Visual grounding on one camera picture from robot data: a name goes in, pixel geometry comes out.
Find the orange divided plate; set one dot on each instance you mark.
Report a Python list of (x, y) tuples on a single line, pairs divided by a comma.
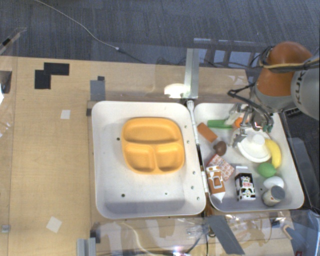
[(152, 146)]

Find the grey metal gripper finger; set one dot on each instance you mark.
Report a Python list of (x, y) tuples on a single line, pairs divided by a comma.
[(236, 140), (244, 133)]

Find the brown rectangular biscuit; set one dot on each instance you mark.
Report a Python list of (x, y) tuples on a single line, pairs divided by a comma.
[(207, 132)]

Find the black and white milk carton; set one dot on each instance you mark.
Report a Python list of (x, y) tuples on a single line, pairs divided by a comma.
[(245, 186)]

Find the white bowl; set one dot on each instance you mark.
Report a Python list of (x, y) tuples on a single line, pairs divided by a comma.
[(255, 148)]

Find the small can with grey lid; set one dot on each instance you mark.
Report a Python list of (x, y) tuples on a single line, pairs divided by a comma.
[(273, 196)]

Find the green toy vegetable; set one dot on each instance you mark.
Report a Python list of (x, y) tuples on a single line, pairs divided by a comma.
[(217, 123)]

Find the brown round toy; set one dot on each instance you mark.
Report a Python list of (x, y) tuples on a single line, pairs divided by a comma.
[(221, 148)]

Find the green lime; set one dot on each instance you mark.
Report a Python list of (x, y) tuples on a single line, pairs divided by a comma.
[(267, 170)]

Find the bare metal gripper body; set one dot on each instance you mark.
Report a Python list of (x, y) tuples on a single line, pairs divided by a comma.
[(255, 117)]

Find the brown and white carton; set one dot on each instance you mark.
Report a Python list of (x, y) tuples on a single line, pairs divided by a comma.
[(215, 183)]

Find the orange carrot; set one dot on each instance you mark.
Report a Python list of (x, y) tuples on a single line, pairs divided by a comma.
[(238, 121)]

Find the orange patterned packet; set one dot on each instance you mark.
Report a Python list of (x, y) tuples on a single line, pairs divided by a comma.
[(226, 168)]

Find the white egg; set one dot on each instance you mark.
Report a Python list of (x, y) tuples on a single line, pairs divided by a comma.
[(273, 181)]

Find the yellow banana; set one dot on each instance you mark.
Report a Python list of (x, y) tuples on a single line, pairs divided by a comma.
[(275, 152)]

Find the white plastic tray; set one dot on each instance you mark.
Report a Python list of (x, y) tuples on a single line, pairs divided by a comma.
[(110, 160), (287, 160)]

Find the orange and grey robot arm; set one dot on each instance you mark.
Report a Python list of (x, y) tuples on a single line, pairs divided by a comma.
[(277, 75)]

